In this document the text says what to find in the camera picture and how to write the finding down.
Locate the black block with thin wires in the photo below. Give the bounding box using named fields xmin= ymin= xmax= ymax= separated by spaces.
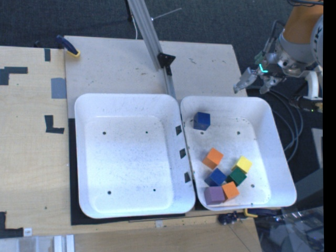
xmin=217 ymin=211 xmax=245 ymax=226

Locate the yellow cube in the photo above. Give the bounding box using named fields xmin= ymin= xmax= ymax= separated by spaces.
xmin=231 ymin=155 xmax=253 ymax=174

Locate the purple cube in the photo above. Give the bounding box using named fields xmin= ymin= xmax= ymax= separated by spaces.
xmin=204 ymin=185 xmax=226 ymax=206

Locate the orange cube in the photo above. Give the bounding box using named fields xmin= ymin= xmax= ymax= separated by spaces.
xmin=202 ymin=147 xmax=225 ymax=171
xmin=222 ymin=181 xmax=240 ymax=201

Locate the white plastic tray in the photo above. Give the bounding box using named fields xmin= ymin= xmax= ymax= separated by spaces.
xmin=74 ymin=92 xmax=196 ymax=219
xmin=180 ymin=95 xmax=298 ymax=212

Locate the green cube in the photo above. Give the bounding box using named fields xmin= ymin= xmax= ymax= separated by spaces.
xmin=226 ymin=166 xmax=248 ymax=187

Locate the black cylinder on white bracket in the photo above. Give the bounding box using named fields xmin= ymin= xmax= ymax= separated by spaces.
xmin=288 ymin=70 xmax=324 ymax=113

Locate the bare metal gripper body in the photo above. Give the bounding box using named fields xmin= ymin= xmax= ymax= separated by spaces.
xmin=257 ymin=50 xmax=316 ymax=81

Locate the blue cube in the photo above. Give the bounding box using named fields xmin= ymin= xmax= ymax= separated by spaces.
xmin=193 ymin=111 xmax=211 ymax=131
xmin=204 ymin=167 xmax=227 ymax=187

